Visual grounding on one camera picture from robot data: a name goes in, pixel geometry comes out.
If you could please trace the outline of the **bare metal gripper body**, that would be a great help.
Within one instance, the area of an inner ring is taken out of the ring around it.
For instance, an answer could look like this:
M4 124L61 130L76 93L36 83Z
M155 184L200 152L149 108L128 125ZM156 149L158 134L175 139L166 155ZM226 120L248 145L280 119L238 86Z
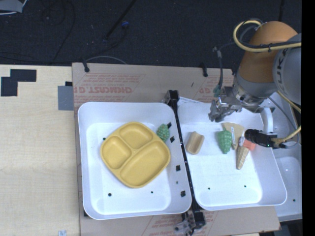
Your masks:
M255 97L247 93L242 87L223 87L218 98L218 109L220 114L239 113L246 109L252 113L261 113L264 98Z

